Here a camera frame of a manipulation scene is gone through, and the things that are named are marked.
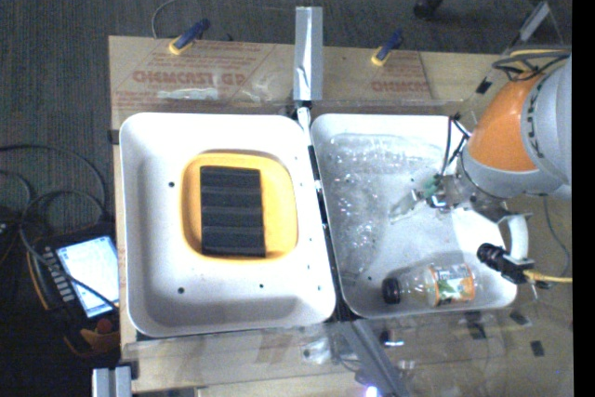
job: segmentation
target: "black bottle cap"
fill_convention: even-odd
[[[385,278],[382,282],[382,297],[387,304],[399,304],[401,302],[401,288],[396,278]]]

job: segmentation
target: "screen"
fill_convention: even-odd
[[[68,274],[101,293],[109,301],[118,302],[120,290],[118,257],[109,236],[64,246],[56,251]],[[83,286],[77,284],[73,284],[73,286],[88,318],[112,309],[103,299]]]

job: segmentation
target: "plastic bottle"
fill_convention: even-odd
[[[443,257],[391,273],[382,282],[382,297],[399,309],[431,310],[471,303],[479,285],[471,259]]]

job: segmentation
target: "chair caster wheel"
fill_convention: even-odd
[[[429,20],[434,16],[434,10],[440,4],[440,0],[418,0],[413,7],[413,13],[418,19]]]

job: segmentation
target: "gray carpet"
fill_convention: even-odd
[[[168,0],[0,0],[0,146],[50,144],[89,159],[113,209],[109,35],[151,36],[155,9]],[[572,43],[573,0],[547,0],[552,16],[533,43]],[[402,48],[500,53],[533,6],[526,0],[444,0],[432,21],[413,14],[416,0],[181,0],[156,18],[159,36],[178,35],[209,18],[207,39],[284,43],[294,40],[295,6],[324,8],[324,43],[375,47],[402,27]],[[0,153],[0,169],[27,179],[36,194],[76,189],[97,194],[97,182],[76,160],[53,152]],[[26,202],[14,179],[0,176],[0,205]],[[74,227],[94,218],[91,205],[63,197],[52,225]],[[22,271],[11,317],[1,329],[2,395],[88,395],[93,364],[72,358],[48,332]]]

